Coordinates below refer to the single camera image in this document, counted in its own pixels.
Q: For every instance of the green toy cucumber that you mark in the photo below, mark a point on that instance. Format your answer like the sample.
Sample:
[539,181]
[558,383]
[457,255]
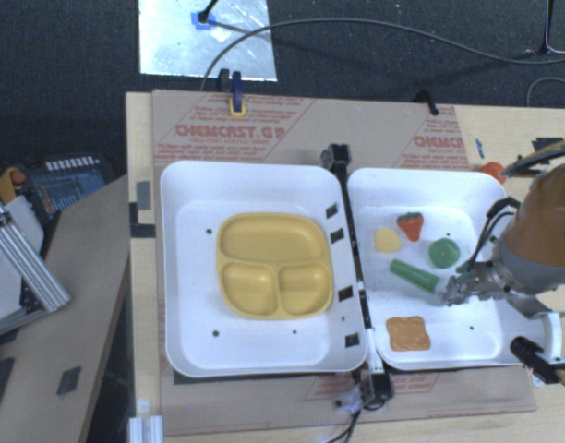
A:
[412,274]

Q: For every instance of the green round toy fruit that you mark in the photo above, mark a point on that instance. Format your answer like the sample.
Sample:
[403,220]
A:
[443,253]

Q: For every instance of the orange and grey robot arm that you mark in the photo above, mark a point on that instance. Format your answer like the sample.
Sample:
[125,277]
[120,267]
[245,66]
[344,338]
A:
[543,219]

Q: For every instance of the white plastic tray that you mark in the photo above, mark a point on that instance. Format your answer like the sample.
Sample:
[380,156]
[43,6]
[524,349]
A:
[195,321]
[467,339]

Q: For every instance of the yellow divided plate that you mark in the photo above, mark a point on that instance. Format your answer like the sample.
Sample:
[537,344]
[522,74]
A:
[273,243]

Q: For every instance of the red toy strawberry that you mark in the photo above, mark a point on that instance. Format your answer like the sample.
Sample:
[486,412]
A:
[412,226]

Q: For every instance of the thin black and white rod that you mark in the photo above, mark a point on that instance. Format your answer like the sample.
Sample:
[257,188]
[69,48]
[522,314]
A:
[356,256]

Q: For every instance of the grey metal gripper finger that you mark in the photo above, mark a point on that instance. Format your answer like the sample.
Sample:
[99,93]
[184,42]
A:
[452,298]
[457,283]

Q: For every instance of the black cylinder on white bracket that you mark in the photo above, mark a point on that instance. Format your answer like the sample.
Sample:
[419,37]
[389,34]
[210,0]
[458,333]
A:
[534,355]

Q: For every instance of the red orange toy fruit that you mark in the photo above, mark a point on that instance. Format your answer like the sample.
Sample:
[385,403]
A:
[491,170]

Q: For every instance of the brown cardboard board red print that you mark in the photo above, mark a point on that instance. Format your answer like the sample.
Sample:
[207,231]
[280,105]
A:
[282,132]

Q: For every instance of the yellow round toy biscuit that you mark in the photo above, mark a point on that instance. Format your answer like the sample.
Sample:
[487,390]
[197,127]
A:
[387,241]

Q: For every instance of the orange toy bread slice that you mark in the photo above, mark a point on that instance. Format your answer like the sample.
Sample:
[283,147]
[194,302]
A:
[408,334]

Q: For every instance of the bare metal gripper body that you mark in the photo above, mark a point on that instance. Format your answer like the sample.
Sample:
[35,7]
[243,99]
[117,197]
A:
[483,283]

